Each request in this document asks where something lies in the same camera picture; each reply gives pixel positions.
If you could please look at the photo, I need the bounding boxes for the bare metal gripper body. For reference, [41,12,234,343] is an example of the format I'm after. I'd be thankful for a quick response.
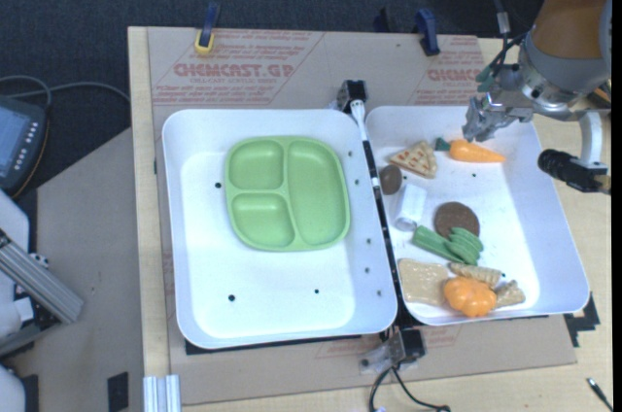
[480,63,587,123]

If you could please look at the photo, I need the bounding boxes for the orange carrot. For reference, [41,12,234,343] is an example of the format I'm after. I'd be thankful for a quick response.
[433,137,507,164]

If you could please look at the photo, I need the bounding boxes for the pizza slice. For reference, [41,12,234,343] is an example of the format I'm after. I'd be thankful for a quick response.
[388,140,438,180]

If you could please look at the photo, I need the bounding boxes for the brown round biscuit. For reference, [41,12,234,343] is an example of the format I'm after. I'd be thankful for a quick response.
[433,201,481,239]

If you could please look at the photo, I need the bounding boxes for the white plastic tray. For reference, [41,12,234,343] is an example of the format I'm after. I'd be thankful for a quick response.
[161,108,399,350]
[363,104,591,326]

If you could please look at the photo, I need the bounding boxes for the small brown round ball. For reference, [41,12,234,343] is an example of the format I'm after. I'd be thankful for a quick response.
[378,164,403,196]

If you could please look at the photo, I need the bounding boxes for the white cylinder bottle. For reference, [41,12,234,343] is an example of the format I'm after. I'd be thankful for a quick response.
[394,183,429,230]

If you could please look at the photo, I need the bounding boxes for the thin black and white rod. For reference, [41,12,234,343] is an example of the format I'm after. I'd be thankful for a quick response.
[350,99,404,304]

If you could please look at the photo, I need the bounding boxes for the green vegetable bunch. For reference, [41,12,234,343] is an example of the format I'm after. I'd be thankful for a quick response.
[412,224,485,266]

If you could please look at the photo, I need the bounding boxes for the beige ridged pastry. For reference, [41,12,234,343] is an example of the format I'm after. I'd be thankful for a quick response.
[448,261,502,289]
[491,279,527,308]

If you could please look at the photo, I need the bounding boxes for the beige bread slice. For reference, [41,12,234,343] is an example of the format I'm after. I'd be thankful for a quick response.
[397,257,456,307]

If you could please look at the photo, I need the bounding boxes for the orange bell pepper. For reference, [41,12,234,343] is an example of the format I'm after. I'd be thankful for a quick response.
[442,276,498,318]

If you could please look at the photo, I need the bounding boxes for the brown cardboard board red print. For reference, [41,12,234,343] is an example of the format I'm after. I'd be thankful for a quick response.
[145,27,579,405]

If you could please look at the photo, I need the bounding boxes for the green divided plate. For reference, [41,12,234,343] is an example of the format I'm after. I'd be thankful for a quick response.
[224,135,351,253]

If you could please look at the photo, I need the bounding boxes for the black cylinder on white bracket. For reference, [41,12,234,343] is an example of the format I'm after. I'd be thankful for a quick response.
[536,108,611,193]

